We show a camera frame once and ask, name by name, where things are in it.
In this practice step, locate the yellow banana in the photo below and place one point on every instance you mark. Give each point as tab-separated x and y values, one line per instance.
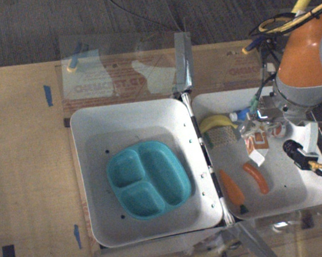
216	120

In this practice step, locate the red and white can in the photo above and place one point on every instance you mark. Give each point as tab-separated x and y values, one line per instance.
279	130

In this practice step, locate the tan waffle biscuit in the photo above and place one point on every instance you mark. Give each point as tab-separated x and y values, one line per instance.
222	137

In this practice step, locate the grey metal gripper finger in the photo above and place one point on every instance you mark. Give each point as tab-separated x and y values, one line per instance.
262	127
244	128

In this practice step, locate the white plastic tray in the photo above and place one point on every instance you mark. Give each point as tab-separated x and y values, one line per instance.
107	214
287	193

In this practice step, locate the black cylinder on white bracket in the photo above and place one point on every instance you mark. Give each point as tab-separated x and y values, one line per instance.
297	151

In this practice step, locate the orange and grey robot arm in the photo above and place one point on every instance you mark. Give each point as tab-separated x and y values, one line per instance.
302	59

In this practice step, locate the orange and white carton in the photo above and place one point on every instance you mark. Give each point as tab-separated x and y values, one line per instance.
259	147

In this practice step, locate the blue and white bottle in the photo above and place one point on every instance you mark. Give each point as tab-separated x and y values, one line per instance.
240	114

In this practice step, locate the blue divided plate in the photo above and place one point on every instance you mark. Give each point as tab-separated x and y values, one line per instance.
154	170

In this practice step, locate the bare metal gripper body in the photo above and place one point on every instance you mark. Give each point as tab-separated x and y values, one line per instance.
271	109

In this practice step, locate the orange carrot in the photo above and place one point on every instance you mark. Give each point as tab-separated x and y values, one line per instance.
232	189

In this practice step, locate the orange sausage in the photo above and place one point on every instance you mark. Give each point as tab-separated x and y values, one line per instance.
257	178

